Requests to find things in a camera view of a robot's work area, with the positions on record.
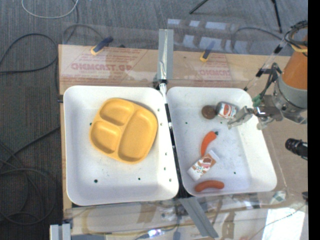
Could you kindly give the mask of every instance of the brown sausage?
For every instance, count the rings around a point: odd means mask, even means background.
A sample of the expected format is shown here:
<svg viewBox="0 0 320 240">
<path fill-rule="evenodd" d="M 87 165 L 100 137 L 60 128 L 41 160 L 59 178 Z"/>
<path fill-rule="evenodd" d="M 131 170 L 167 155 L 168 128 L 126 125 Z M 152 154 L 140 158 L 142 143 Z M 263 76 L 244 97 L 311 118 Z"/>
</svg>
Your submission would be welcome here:
<svg viewBox="0 0 320 240">
<path fill-rule="evenodd" d="M 198 185 L 194 187 L 194 190 L 196 192 L 201 192 L 207 188 L 215 188 L 215 189 L 223 189 L 225 187 L 225 184 L 222 181 L 219 180 L 206 180 L 203 182 L 200 182 Z"/>
</svg>

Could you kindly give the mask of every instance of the gray floor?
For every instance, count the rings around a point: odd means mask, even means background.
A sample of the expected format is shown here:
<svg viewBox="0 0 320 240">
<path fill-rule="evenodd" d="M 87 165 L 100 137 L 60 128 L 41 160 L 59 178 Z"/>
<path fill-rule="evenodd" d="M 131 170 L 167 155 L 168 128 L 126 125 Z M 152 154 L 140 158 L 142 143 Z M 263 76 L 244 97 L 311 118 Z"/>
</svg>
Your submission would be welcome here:
<svg viewBox="0 0 320 240">
<path fill-rule="evenodd" d="M 209 0 L 189 14 L 200 1 L 79 0 L 78 16 L 74 10 L 63 18 L 45 19 L 28 14 L 21 0 L 0 0 L 0 159 L 11 164 L 0 162 L 0 239 L 48 239 L 49 225 L 62 223 L 60 112 L 54 59 L 56 44 L 63 42 L 67 26 L 74 23 L 96 26 L 105 34 L 124 29 L 130 36 L 113 33 L 118 43 L 147 49 L 157 48 L 159 29 L 173 28 L 177 50 L 203 49 L 201 42 L 192 41 L 190 46 L 186 37 L 220 35 L 222 39 L 250 45 L 235 48 L 218 45 L 214 52 L 270 55 L 292 25 L 308 19 L 308 0 L 276 0 L 283 33 L 279 33 L 271 0 Z M 65 14 L 73 3 L 24 0 L 24 5 L 34 14 L 52 17 Z M 216 28 L 195 29 L 192 24 L 195 22 L 199 26 L 210 23 L 227 28 L 224 32 Z M 10 47 L 24 35 L 28 36 Z M 89 29 L 77 29 L 69 43 L 91 45 L 96 38 Z M 291 54 L 289 47 L 281 52 Z M 52 61 L 50 66 L 34 72 L 3 73 L 38 69 Z M 10 153 L 19 161 L 10 157 Z M 17 168 L 24 168 L 23 173 L 7 172 Z M 30 180 L 42 197 L 42 210 L 39 194 Z"/>
</svg>

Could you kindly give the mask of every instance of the yellow-orange divided dish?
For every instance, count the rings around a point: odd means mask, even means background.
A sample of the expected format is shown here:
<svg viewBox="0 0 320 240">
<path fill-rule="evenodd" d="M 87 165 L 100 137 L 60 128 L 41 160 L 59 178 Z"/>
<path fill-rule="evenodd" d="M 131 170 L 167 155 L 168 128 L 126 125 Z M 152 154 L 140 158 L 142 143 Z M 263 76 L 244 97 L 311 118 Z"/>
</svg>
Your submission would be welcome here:
<svg viewBox="0 0 320 240">
<path fill-rule="evenodd" d="M 157 130 L 157 118 L 150 110 L 126 99 L 110 98 L 95 115 L 89 139 L 108 157 L 136 164 L 148 155 Z"/>
</svg>

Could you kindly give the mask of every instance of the white tray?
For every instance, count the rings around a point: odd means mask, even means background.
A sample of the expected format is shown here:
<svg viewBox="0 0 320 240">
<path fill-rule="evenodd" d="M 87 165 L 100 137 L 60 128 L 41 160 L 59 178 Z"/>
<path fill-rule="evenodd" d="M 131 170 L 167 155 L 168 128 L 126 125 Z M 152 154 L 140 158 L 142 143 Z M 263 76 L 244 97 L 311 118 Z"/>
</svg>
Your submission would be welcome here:
<svg viewBox="0 0 320 240">
<path fill-rule="evenodd" d="M 96 150 L 90 123 L 104 101 L 122 98 L 152 111 L 158 131 L 147 157 L 126 164 Z M 168 200 L 179 189 L 168 119 L 160 92 L 149 87 L 72 86 L 63 95 L 66 190 L 79 206 Z"/>
<path fill-rule="evenodd" d="M 277 185 L 277 176 L 258 119 L 228 129 L 227 119 L 216 116 L 206 119 L 205 105 L 227 102 L 242 108 L 252 107 L 250 95 L 236 88 L 173 87 L 167 93 L 182 183 L 193 196 L 205 197 L 239 193 L 267 192 Z M 208 150 L 219 156 L 217 162 L 199 180 L 194 181 L 187 170 L 201 157 L 201 143 L 210 131 L 218 131 Z M 197 193 L 194 187 L 206 180 L 224 182 L 223 189 L 207 188 Z"/>
</svg>

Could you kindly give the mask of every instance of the table surface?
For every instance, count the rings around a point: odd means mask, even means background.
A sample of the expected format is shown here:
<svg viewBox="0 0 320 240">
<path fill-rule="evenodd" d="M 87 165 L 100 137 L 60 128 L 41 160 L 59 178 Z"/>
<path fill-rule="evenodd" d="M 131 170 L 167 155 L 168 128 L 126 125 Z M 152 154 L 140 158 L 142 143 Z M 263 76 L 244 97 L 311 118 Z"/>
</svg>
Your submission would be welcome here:
<svg viewBox="0 0 320 240">
<path fill-rule="evenodd" d="M 101 79 L 91 77 L 91 75 L 85 75 L 81 77 L 79 75 L 79 70 L 76 71 L 77 75 L 72 75 L 70 68 L 71 62 L 75 62 L 78 58 L 83 55 L 84 51 L 88 51 L 90 47 L 87 46 L 70 46 L 70 45 L 60 45 L 59 46 L 59 90 L 60 95 L 63 95 L 67 88 L 74 85 L 91 85 L 91 86 L 103 86 L 103 85 L 130 85 L 130 82 L 134 83 L 134 86 L 150 85 L 151 78 L 143 77 L 141 75 L 148 73 L 157 72 L 157 61 L 158 61 L 158 51 L 157 50 L 138 50 L 134 49 L 135 57 L 131 60 L 127 60 L 122 63 L 130 65 L 130 71 L 126 69 L 118 70 L 118 75 L 115 77 L 109 77 L 108 79 Z M 124 48 L 123 55 L 128 56 L 128 50 Z M 68 57 L 74 57 L 73 59 L 66 60 L 64 54 L 68 52 Z M 115 51 L 119 57 L 122 50 L 117 48 Z M 188 51 L 174 51 L 173 52 L 173 80 L 169 83 L 172 86 L 195 86 L 195 87 L 227 87 L 228 83 L 232 83 L 232 87 L 243 89 L 247 81 L 251 79 L 257 72 L 257 70 L 263 65 L 267 60 L 268 56 L 264 55 L 240 55 L 240 54 L 220 54 L 212 53 L 210 54 L 207 69 L 204 67 L 204 63 L 201 62 L 199 66 L 199 58 L 201 56 L 200 52 L 188 52 Z M 104 60 L 103 65 L 106 65 L 108 60 L 105 56 L 101 56 Z M 290 57 L 288 56 L 277 56 L 275 62 L 283 69 Z M 90 62 L 102 65 L 99 61 Z M 186 72 L 186 68 L 191 68 L 192 72 L 189 74 L 187 79 L 183 78 Z M 214 73 L 204 78 L 201 77 L 205 72 L 209 72 L 208 69 L 214 69 L 216 72 L 220 71 L 220 76 Z M 257 82 L 255 86 L 248 90 L 251 97 L 255 97 L 264 88 L 267 80 L 267 76 L 263 75 L 261 79 Z M 273 86 L 269 88 L 268 93 L 272 93 Z M 62 178 L 63 178 L 63 210 L 65 212 L 65 217 L 68 217 L 68 212 L 72 208 L 72 202 L 69 200 L 66 190 L 66 151 L 65 151 L 65 124 L 64 124 L 64 107 L 60 104 L 60 119 L 61 119 L 61 151 L 62 151 Z M 298 155 L 291 153 L 286 150 L 285 142 L 288 138 L 294 138 L 298 140 L 308 141 L 308 130 L 307 125 L 298 125 L 287 119 L 282 121 L 275 121 L 268 124 L 268 127 L 263 130 L 265 136 L 265 141 L 270 150 L 270 155 L 272 154 L 272 162 L 277 164 L 275 166 L 275 171 L 277 176 L 280 176 L 277 190 L 285 190 L 288 193 L 287 201 L 283 202 L 281 206 L 287 207 L 294 202 L 304 202 L 302 197 L 302 192 L 308 191 L 308 162 L 303 160 Z"/>
</svg>

